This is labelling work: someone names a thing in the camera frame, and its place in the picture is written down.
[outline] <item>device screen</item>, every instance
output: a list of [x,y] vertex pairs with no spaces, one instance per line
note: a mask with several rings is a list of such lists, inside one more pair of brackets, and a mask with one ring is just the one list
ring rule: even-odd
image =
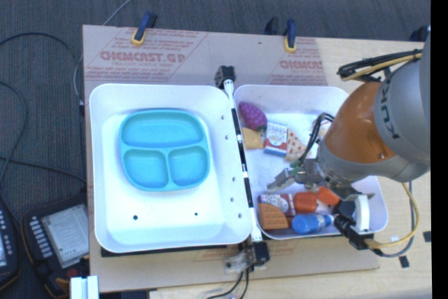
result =
[[45,216],[42,222],[61,267],[69,267],[89,253],[88,212],[84,204]]
[[3,244],[3,235],[0,230],[0,267],[4,267],[6,264],[5,246]]

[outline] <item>blue bottle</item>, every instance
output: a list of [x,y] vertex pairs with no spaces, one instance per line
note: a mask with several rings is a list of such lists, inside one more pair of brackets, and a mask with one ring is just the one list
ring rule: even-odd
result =
[[293,218],[291,226],[299,235],[315,233],[322,228],[328,227],[333,223],[333,216],[330,214],[308,213],[298,214]]

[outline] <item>black device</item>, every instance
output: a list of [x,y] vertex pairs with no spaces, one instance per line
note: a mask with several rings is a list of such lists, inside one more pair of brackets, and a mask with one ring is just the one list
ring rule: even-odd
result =
[[89,272],[85,193],[24,215],[22,236],[39,280],[53,298],[68,298],[70,278]]
[[0,200],[0,290],[11,284],[20,273],[20,253],[11,215]]

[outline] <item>table surface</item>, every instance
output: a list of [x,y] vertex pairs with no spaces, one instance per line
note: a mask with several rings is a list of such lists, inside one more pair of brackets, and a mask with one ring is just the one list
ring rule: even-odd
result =
[[[361,83],[343,82],[336,75],[343,64],[365,57],[397,53],[422,48],[423,43],[402,41],[369,41],[349,39],[317,38],[316,44],[329,86],[335,86],[350,93]],[[413,181],[413,194],[419,208],[420,226],[414,236],[410,250],[405,254],[408,267],[402,267],[398,258],[380,258],[379,268],[371,270],[350,270],[326,274],[309,274],[282,278],[251,279],[245,299],[251,298],[432,298],[431,242],[423,233],[431,231],[431,173]],[[400,183],[379,177],[379,185],[388,209],[388,224],[375,235],[379,242],[390,242],[410,231],[409,200]],[[386,253],[395,253],[403,246],[397,246]],[[173,286],[150,291],[151,299],[207,298],[227,291],[232,282]],[[232,292],[239,298],[244,290],[243,281]]]

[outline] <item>wooden table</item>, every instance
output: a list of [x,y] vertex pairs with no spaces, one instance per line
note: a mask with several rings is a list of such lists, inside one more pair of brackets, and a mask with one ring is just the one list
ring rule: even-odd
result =
[[[95,29],[99,37],[101,37],[101,30]],[[213,39],[219,39],[219,34],[214,34]],[[240,41],[242,35],[236,34],[223,34],[223,38],[228,42],[235,37]],[[260,41],[266,41],[265,36],[260,36]],[[350,93],[355,90],[361,83],[357,81],[342,82],[336,75],[337,69],[350,62],[361,60],[365,57],[375,57],[378,55],[396,53],[406,50],[413,50],[415,48],[422,48],[423,43],[411,43],[411,42],[398,42],[398,41],[368,41],[368,40],[346,40],[346,39],[315,39],[318,53],[320,55],[323,71],[326,76],[326,80],[329,86],[339,87],[346,92]],[[101,84],[104,81],[86,81],[86,99],[89,93],[95,86]],[[88,139],[89,126],[87,124],[87,156],[91,153],[89,148],[90,141]],[[90,196],[92,195],[92,163],[87,158],[87,162],[90,165],[88,180],[90,183]],[[252,279],[248,285],[248,291],[245,294],[245,299],[257,298],[432,298],[432,258],[431,258],[431,242],[427,242],[424,239],[424,232],[431,232],[431,173],[427,173],[421,178],[414,180],[413,192],[416,203],[419,206],[419,212],[421,217],[420,226],[414,238],[414,243],[411,249],[405,254],[409,267],[402,267],[398,258],[380,258],[368,251],[368,256],[373,256],[376,262],[371,262],[365,267],[368,269],[359,270],[357,267],[356,259],[359,261],[369,261],[366,259],[366,254],[361,254],[358,251],[351,248],[348,243],[345,245],[346,239],[341,237],[338,244],[344,246],[343,251],[340,251],[337,246],[335,247],[334,256],[328,256],[328,269],[321,268],[318,272],[321,274],[308,274],[308,275],[293,275],[284,277],[274,277],[266,279]],[[403,190],[400,183],[379,177],[379,184],[381,191],[388,208],[388,225],[384,230],[375,235],[375,239],[380,242],[390,242],[391,238],[403,237],[410,231],[410,206],[409,200]],[[92,219],[92,200],[90,198],[90,219]],[[98,244],[95,241],[91,222],[90,227],[90,244],[91,249],[97,249]],[[401,249],[402,246],[397,246],[386,253],[394,253]],[[332,253],[331,248],[326,249],[326,255]],[[340,269],[339,265],[344,265],[344,261],[347,260],[346,271]],[[114,280],[121,281],[117,283],[115,289],[128,291],[133,289],[140,289],[144,287],[141,282],[132,281],[132,273],[129,271],[127,274],[116,275],[116,277],[107,277],[110,274],[116,274],[107,270],[107,260],[100,258],[98,253],[91,252],[91,263],[93,268],[93,275],[99,276],[99,285],[104,292],[109,291],[110,288],[114,288],[111,284]],[[136,262],[133,265],[135,272],[144,270],[142,265],[144,262]],[[312,265],[312,263],[300,260],[300,254],[297,258],[297,266]],[[220,280],[210,280],[209,268],[204,267],[204,270],[199,274],[203,279],[201,281],[197,278],[194,285],[178,285],[176,281],[170,281],[169,272],[164,275],[166,281],[164,285],[158,286],[156,289],[150,291],[151,299],[171,299],[171,298],[206,298],[210,295],[216,295],[227,291],[233,284],[231,279],[225,280],[222,283],[217,283]],[[244,288],[244,282],[239,285],[239,288],[233,292],[233,295],[238,298]]]

